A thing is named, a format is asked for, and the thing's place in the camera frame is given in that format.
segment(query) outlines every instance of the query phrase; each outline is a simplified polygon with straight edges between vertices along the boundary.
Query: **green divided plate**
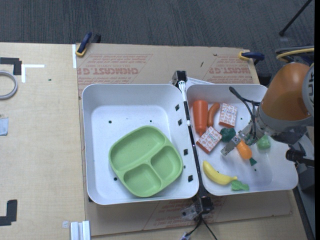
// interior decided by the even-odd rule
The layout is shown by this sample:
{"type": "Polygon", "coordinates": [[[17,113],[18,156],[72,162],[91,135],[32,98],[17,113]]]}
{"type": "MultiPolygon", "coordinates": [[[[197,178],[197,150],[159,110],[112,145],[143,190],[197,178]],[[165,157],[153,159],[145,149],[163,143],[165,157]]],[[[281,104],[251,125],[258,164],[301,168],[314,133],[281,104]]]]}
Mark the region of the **green divided plate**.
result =
{"type": "Polygon", "coordinates": [[[163,190],[183,169],[178,151],[153,126],[142,126],[114,143],[109,151],[109,163],[126,188],[142,198],[163,190]]]}

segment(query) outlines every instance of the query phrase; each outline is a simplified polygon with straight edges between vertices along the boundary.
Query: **table surface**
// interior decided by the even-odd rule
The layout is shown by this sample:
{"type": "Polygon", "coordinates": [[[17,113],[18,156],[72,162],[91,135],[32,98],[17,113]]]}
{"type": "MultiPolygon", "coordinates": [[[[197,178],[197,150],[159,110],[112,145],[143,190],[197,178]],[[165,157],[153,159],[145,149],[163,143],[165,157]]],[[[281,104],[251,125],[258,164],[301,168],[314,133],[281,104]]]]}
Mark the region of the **table surface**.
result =
{"type": "MultiPolygon", "coordinates": [[[[86,219],[78,79],[72,45],[1,43],[0,57],[19,58],[25,65],[44,65],[26,68],[24,83],[21,76],[16,76],[16,95],[0,100],[0,118],[9,119],[8,135],[0,136],[0,216],[6,214],[8,200],[18,201],[17,221],[0,226],[1,239],[69,239],[64,222],[86,219]]],[[[224,240],[307,239],[293,192],[287,193],[291,214],[209,226],[217,239],[224,240]]],[[[94,238],[175,240],[193,228],[94,238]]],[[[204,225],[191,238],[214,239],[204,225]]]]}

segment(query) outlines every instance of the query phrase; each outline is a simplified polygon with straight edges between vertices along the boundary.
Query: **metal ring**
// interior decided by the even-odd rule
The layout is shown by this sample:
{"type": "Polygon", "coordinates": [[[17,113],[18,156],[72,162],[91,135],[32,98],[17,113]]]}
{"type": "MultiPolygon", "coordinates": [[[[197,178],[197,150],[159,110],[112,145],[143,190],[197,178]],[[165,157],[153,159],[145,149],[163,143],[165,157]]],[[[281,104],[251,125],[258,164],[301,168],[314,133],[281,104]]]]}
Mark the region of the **metal ring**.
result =
{"type": "Polygon", "coordinates": [[[10,91],[6,95],[0,95],[0,101],[1,101],[1,100],[7,100],[7,99],[11,98],[13,95],[15,95],[15,93],[17,92],[17,89],[18,89],[18,81],[13,74],[6,72],[6,71],[0,71],[0,76],[6,76],[8,78],[11,78],[12,81],[14,82],[14,87],[13,87],[12,91],[10,91]]]}

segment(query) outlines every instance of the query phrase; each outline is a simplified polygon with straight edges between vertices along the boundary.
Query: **cardboard sheet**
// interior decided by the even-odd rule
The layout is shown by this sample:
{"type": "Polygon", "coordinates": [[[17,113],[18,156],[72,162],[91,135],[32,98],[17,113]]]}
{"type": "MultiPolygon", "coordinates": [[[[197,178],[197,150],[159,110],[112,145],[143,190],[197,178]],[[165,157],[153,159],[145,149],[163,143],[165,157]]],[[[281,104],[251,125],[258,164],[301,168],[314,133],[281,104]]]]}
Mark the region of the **cardboard sheet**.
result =
{"type": "MultiPolygon", "coordinates": [[[[186,71],[196,80],[219,84],[256,84],[252,60],[238,58],[241,48],[172,47],[127,44],[89,44],[84,57],[76,58],[81,124],[81,149],[85,218],[91,221],[91,235],[175,228],[194,225],[184,220],[181,209],[189,199],[102,206],[90,201],[86,186],[86,159],[83,139],[81,94],[90,84],[167,84],[175,71],[186,71]]],[[[204,217],[207,223],[228,222],[291,212],[286,191],[211,196],[214,210],[204,217]]]]}

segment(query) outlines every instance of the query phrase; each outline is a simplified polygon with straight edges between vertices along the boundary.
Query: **banana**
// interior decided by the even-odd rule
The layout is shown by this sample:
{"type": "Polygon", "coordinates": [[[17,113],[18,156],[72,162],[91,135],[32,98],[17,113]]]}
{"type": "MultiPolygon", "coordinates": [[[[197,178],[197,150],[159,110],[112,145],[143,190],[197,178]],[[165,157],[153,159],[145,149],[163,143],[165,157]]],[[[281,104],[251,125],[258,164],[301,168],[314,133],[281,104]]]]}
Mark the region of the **banana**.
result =
{"type": "Polygon", "coordinates": [[[238,179],[237,176],[229,176],[229,175],[225,175],[222,173],[217,172],[210,163],[208,163],[207,161],[203,161],[202,163],[202,168],[203,171],[205,173],[205,175],[208,176],[208,178],[212,181],[214,181],[215,183],[218,183],[220,185],[227,185],[232,181],[235,181],[238,179]]]}

